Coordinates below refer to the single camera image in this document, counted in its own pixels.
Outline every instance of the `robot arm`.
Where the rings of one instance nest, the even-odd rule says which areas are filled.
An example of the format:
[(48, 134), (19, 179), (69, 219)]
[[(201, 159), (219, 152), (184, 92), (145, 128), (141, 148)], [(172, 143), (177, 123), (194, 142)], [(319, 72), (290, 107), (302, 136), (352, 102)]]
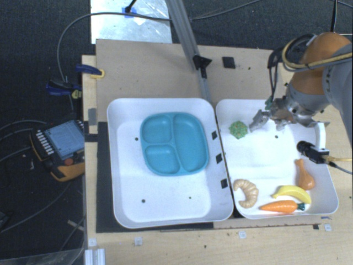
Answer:
[[(282, 52), (284, 64), (289, 63), (285, 50)], [(301, 58), (301, 65), (294, 64), (302, 69), (294, 73), (286, 95), (274, 99), (268, 112), (258, 111), (250, 131), (260, 128), (268, 119), (275, 121), (278, 130), (290, 123), (315, 126), (317, 122), (312, 117), (332, 104), (340, 111), (352, 146), (351, 55), (352, 43), (343, 36), (324, 33), (314, 38)], [(323, 60), (334, 61), (322, 64)], [(308, 64), (315, 66), (305, 68)]]

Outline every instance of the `black floor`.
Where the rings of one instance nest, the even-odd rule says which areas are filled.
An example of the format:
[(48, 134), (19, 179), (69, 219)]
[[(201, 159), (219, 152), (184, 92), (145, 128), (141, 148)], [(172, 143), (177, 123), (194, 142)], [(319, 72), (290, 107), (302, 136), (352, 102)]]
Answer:
[[(254, 0), (184, 0), (193, 18), (250, 1)], [(353, 0), (340, 1), (353, 4)], [(332, 10), (333, 2), (328, 0), (265, 0), (232, 13), (195, 20), (192, 27), (198, 44), (274, 49), (305, 33), (329, 31)], [(60, 77), (56, 46), (62, 31), (89, 12), (89, 0), (0, 0), (0, 128), (20, 120), (53, 121), (70, 112), (68, 98), (49, 96), (45, 85), (49, 78)], [(352, 33), (351, 7), (338, 5), (336, 31)], [(86, 19), (71, 28), (62, 42), (62, 68), (70, 82), (79, 82), (74, 66), (81, 55), (93, 53)], [(75, 102), (79, 114), (80, 108)], [(37, 126), (10, 126), (0, 130), (0, 139)], [(27, 146), (28, 132), (0, 141), (0, 160)], [(6, 230), (55, 201), (64, 190), (48, 209)], [(11, 216), (0, 233), (0, 259), (56, 252), (73, 230), (67, 221), (78, 222), (84, 215), (82, 179), (58, 183), (34, 154), (26, 151), (0, 163), (0, 211)], [(75, 232), (64, 250), (79, 248), (82, 237), (82, 232)]]

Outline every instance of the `device screen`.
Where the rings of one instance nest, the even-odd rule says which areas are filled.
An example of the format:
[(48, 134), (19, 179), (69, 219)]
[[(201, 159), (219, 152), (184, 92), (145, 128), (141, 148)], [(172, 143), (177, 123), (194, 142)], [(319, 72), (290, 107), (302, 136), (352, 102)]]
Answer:
[(73, 120), (48, 129), (44, 133), (61, 160), (71, 157), (74, 152), (84, 148), (83, 134)]

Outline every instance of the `toy banana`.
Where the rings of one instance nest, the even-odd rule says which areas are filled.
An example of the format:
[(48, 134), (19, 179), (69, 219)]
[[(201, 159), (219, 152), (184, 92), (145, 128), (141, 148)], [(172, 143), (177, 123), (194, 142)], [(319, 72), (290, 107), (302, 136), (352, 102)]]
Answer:
[(234, 190), (241, 188), (245, 194), (245, 201), (239, 201), (239, 204), (243, 208), (251, 208), (255, 205), (258, 200), (259, 190), (256, 185), (247, 179), (238, 179), (234, 182)]
[(310, 195), (302, 188), (297, 187), (296, 185), (284, 185), (282, 186), (277, 193), (272, 195), (273, 198), (277, 198), (280, 195), (290, 195), (292, 197), (298, 198), (304, 203), (310, 204), (311, 197)]

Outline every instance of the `red button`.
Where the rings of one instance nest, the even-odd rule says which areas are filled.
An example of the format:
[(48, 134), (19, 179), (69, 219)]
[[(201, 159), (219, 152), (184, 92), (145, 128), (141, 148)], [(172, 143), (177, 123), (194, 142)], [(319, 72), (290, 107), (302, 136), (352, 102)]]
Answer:
[(64, 164), (65, 164), (66, 166), (72, 165), (72, 164), (73, 164), (73, 159), (72, 159), (72, 158), (65, 159), (65, 160), (64, 160)]

